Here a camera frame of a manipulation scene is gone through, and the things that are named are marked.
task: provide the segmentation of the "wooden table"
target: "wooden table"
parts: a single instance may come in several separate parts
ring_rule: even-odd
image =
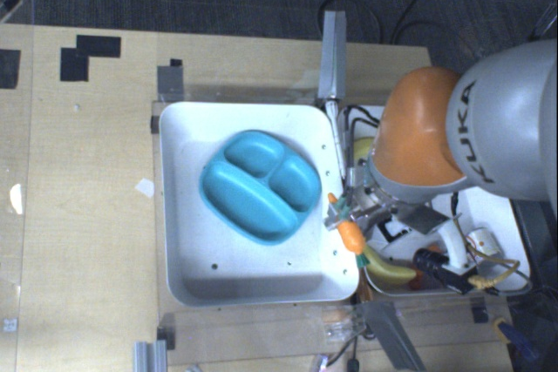
[[[121,56],[90,58],[89,82],[60,82],[60,49],[75,47],[77,34],[121,37]],[[29,141],[29,165],[24,216],[19,217],[20,223],[24,219],[23,268],[21,254],[10,254],[9,263],[0,253],[0,268],[11,268],[15,286],[21,285],[18,327],[0,343],[7,353],[0,369],[13,369],[9,353],[17,342],[20,372],[132,370],[134,342],[152,342],[158,325],[153,198],[135,188],[142,179],[153,179],[150,118],[157,66],[168,65],[171,57],[182,59],[191,85],[308,88],[317,83],[321,45],[2,25],[0,48],[10,45],[23,52],[20,87],[0,91],[0,110],[4,122],[29,124],[19,134]],[[364,44],[349,44],[347,60],[349,95],[374,102],[385,100],[407,71],[429,64],[422,48]],[[30,99],[30,109],[21,107],[22,95]],[[15,127],[0,127],[7,129],[10,138],[0,137],[11,146],[0,148],[0,155],[13,153],[18,140]],[[26,148],[17,152],[14,163],[25,172]],[[6,233],[6,222],[0,221],[0,234]],[[4,278],[5,271],[0,272]],[[13,313],[2,305],[0,315]],[[511,370],[507,350],[495,335],[466,345],[423,346],[418,352],[430,370]],[[306,372],[310,358],[201,367],[204,372]],[[363,372],[391,370],[379,349],[359,358]],[[341,362],[336,366],[333,370],[343,370]]]

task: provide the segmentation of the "blue plate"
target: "blue plate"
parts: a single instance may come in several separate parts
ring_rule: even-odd
[[[200,194],[239,233],[279,244],[306,220],[321,193],[316,170],[271,135],[246,131],[230,139],[204,167]]]

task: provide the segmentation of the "table surface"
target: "table surface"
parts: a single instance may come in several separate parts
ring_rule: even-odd
[[[154,341],[158,325],[153,198],[135,188],[142,179],[153,179],[149,124],[157,98],[157,66],[169,65],[171,57],[182,59],[185,79],[193,85],[308,88],[317,83],[321,45],[248,37],[2,27],[0,48],[19,42],[25,55],[31,52],[32,60],[32,68],[22,64],[20,69],[20,85],[27,85],[29,77],[32,80],[27,91],[29,129],[21,126],[19,135],[22,141],[29,140],[29,164],[14,334],[17,371],[132,370],[133,344]],[[17,40],[22,33],[27,38]],[[121,56],[90,58],[89,82],[60,82],[60,49],[75,48],[78,34],[121,37]],[[429,64],[422,48],[366,44],[349,44],[347,61],[349,96],[375,102],[385,100],[403,74]],[[2,100],[14,105],[4,110],[4,121],[22,118],[21,108],[16,107],[21,98],[6,93]],[[23,165],[26,157],[22,150]],[[0,222],[0,233],[3,225]],[[1,306],[0,302],[0,315],[4,315]],[[452,330],[443,321],[439,327]],[[490,328],[485,324],[479,330]],[[0,348],[14,346],[0,343]],[[482,342],[421,346],[418,353],[429,370],[511,370],[507,349],[495,336],[484,336]],[[363,352],[359,358],[363,372],[392,370],[380,349]],[[204,372],[306,372],[310,359],[214,362],[201,368]],[[343,363],[336,368],[332,370],[343,370]]]

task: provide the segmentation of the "black lettering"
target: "black lettering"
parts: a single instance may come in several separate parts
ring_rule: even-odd
[[[467,120],[467,113],[468,112],[469,112],[469,109],[465,109],[465,113],[463,115],[461,115],[461,111],[457,111],[457,119],[459,120],[459,124],[460,124],[460,126],[457,129],[459,133],[468,133],[469,132],[469,129],[465,125],[465,122]]]
[[[471,141],[469,141],[469,139],[460,139],[459,142],[460,142],[462,145],[467,145],[467,146],[469,146],[469,152],[470,152],[470,154],[467,155],[467,157],[466,157],[466,158],[467,158],[467,161],[469,161],[469,162],[471,162],[471,163],[477,161],[477,156],[476,156],[475,153],[474,153],[474,149],[473,149],[473,145],[471,144]]]
[[[493,182],[494,182],[494,180],[489,179],[489,178],[487,177],[487,173],[485,172],[484,167],[482,167],[481,165],[479,165],[478,168],[475,167],[475,166],[471,166],[471,168],[472,168],[477,174],[479,174],[480,177],[482,177],[482,180],[483,180],[485,183],[493,183]]]
[[[463,89],[463,92],[461,92],[461,102],[465,105],[469,105],[469,95],[471,93],[471,89],[474,86],[474,83],[476,83],[476,81],[473,81],[470,85]]]

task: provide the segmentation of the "sink basin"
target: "sink basin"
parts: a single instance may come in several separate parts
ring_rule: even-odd
[[[267,152],[255,160],[243,155],[254,145],[241,141],[226,155],[222,152],[215,164],[215,154],[246,131],[263,132],[285,149],[263,145]],[[328,232],[323,225],[327,193],[340,194],[342,184],[330,123],[318,109],[175,103],[161,114],[160,143],[167,284],[178,302],[189,307],[221,307],[340,301],[355,291],[354,254],[344,248],[337,231]],[[304,194],[294,194],[288,186],[292,172],[300,171],[298,155],[319,177],[319,187],[313,189],[316,186],[311,182],[306,185],[305,176],[293,187],[310,188],[317,200],[301,200]],[[214,170],[205,173],[210,176],[211,193],[212,184],[219,184],[230,177],[230,169],[241,166],[250,181],[263,183],[267,191],[284,199],[285,212],[274,205],[274,215],[291,224],[296,218],[294,227],[266,243],[224,221],[203,197],[204,168],[211,166]]]

